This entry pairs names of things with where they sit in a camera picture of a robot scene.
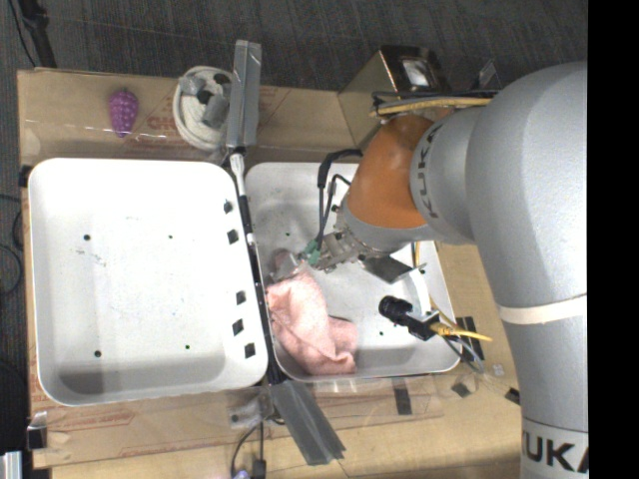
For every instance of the purple grapes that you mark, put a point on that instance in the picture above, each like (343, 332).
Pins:
(123, 112)

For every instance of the black cylinder on white bracket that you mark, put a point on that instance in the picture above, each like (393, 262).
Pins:
(402, 313)

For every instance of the brown cardboard box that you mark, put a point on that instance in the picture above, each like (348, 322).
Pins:
(369, 88)

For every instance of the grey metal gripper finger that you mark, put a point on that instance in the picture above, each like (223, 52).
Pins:
(283, 259)
(295, 271)

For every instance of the white plastic tray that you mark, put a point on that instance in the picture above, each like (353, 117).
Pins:
(369, 312)
(145, 287)

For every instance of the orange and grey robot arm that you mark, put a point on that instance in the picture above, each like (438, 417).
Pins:
(524, 192)

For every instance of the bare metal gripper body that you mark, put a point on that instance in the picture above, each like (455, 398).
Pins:
(335, 252)

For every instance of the pink cloth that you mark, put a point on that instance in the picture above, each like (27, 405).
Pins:
(309, 327)

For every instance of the brown cardboard board, red print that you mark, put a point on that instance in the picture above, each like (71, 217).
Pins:
(75, 113)

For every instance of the white coiled roll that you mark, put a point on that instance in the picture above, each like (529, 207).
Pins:
(192, 123)

